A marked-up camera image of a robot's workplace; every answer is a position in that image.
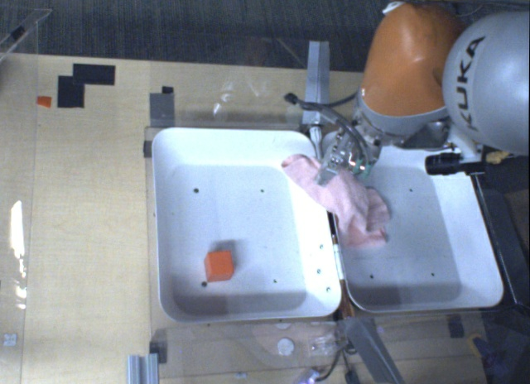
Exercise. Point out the pink cloth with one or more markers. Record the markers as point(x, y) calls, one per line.
point(348, 204)

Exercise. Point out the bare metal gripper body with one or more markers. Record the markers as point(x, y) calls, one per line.
point(352, 148)

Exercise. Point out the white plastic tray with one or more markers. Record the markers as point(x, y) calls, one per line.
point(244, 225)
point(430, 241)

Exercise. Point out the black cylinder on white bracket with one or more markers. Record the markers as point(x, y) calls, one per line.
point(445, 164)

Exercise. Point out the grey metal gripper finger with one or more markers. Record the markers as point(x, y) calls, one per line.
point(327, 172)

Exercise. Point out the orange cube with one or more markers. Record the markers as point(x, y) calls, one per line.
point(219, 266)

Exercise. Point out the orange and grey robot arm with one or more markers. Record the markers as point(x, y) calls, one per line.
point(414, 63)

